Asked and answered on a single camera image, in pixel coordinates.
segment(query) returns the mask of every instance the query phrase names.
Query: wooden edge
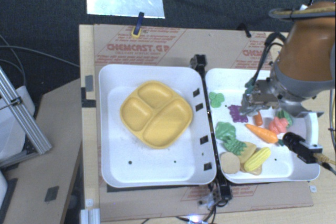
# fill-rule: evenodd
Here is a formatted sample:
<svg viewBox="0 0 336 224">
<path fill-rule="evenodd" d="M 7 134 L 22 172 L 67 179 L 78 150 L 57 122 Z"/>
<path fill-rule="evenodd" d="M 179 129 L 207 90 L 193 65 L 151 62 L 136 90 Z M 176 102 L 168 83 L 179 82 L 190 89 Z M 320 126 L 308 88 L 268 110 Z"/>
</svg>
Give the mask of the wooden edge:
<svg viewBox="0 0 336 224">
<path fill-rule="evenodd" d="M 86 99 L 95 100 L 95 53 L 92 25 L 79 26 L 79 43 L 81 88 L 86 88 L 86 78 L 92 76 L 93 89 L 85 90 L 85 94 Z M 96 107 L 84 108 L 82 106 L 82 136 L 85 209 L 99 208 Z"/>
</svg>

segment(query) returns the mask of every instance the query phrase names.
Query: toy carrot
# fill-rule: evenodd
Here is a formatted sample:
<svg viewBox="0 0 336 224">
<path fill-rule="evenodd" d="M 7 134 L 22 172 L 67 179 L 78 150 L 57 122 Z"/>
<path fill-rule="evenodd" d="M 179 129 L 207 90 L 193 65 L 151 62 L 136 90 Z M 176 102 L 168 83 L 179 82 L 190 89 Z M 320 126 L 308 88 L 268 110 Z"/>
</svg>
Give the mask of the toy carrot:
<svg viewBox="0 0 336 224">
<path fill-rule="evenodd" d="M 261 126 L 263 123 L 263 119 L 262 119 L 262 117 L 261 117 L 261 114 L 260 114 L 260 112 L 258 111 L 258 114 L 257 115 L 254 115 L 253 116 L 253 119 L 254 119 L 254 122 L 255 122 L 255 124 L 257 125 L 257 126 Z"/>
<path fill-rule="evenodd" d="M 262 140 L 264 140 L 267 143 L 277 143 L 278 142 L 278 137 L 277 135 L 265 128 L 261 128 L 258 126 L 254 126 L 251 124 L 245 124 L 245 126 L 251 131 L 253 132 L 255 135 L 257 135 L 259 138 L 261 138 Z"/>
</svg>

